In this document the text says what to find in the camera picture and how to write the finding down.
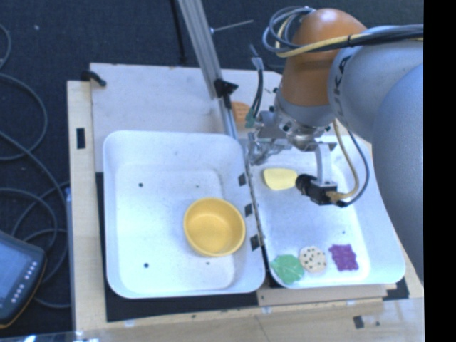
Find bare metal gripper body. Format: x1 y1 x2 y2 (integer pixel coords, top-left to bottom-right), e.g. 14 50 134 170
254 110 331 152

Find pale yellow flat slice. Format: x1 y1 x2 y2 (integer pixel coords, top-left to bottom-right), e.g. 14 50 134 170
262 167 299 192

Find orange round toy food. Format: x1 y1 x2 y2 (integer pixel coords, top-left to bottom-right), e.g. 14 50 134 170
231 100 251 123

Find thin black and white rod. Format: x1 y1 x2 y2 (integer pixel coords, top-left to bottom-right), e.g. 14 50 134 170
243 144 267 263

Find white plastic tray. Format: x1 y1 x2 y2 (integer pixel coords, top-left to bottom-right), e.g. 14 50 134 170
243 133 407 290
103 130 267 299

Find yellow bowl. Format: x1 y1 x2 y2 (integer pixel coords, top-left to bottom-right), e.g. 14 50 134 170
182 197 247 258

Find beige biscuit with dark dots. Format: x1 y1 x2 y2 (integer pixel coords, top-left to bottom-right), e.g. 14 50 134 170
298 245 328 274

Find green lettuce leaf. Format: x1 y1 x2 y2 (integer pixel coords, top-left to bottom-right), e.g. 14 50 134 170
269 254 306 285

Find purple grapes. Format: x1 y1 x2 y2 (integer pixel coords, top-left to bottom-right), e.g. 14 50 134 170
328 244 360 272

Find pale wood board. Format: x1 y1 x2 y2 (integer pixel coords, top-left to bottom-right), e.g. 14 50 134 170
66 80 425 335

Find black cylinder on white bracket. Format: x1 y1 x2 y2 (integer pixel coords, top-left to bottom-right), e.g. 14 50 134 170
294 141 340 207

